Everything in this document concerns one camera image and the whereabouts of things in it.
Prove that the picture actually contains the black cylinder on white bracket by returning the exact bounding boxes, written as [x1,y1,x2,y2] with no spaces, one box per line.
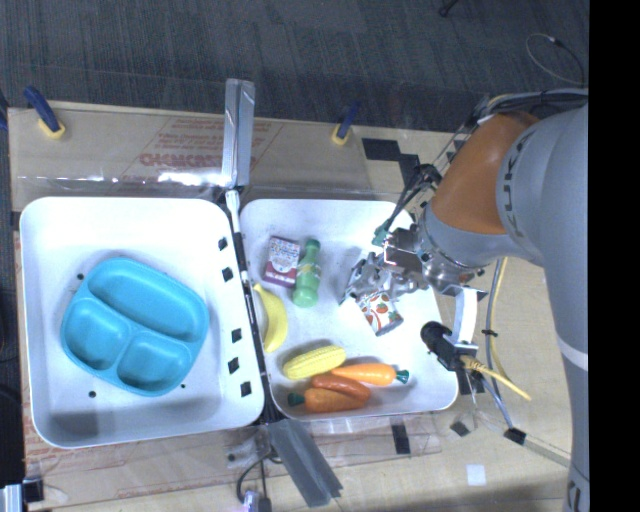
[419,286,489,374]

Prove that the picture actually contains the brown cardboard board, red print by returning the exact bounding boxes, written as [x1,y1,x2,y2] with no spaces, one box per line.
[7,99,444,507]

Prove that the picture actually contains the white plastic tray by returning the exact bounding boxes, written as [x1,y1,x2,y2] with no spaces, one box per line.
[238,198,460,422]
[18,195,266,450]

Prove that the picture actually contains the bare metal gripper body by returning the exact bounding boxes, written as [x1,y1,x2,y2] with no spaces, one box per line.
[381,228,482,297]

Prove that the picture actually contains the brown sausage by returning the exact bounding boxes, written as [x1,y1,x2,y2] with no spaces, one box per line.
[310,373,372,403]

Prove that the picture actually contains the white can with red print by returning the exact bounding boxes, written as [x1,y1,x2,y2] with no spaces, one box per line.
[356,290,405,337]

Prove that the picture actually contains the thin black and white rod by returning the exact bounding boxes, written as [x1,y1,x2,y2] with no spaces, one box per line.
[224,189,272,426]

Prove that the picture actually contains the green plastic bottle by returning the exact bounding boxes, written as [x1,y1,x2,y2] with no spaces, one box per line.
[291,238,322,308]

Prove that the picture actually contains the blue divided plate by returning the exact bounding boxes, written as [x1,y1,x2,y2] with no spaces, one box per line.
[59,256,210,398]

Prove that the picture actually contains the pink and white carton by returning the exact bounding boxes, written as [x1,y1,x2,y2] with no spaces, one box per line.
[262,235,302,289]

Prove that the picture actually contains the yellow banana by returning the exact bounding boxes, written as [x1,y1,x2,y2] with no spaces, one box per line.
[252,282,290,354]

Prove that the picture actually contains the yellow corn cob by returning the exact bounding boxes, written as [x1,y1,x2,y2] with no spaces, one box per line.
[282,344,347,381]

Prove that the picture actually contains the orange carrot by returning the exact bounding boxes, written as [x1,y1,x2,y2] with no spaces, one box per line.
[329,362,410,388]
[287,387,369,415]

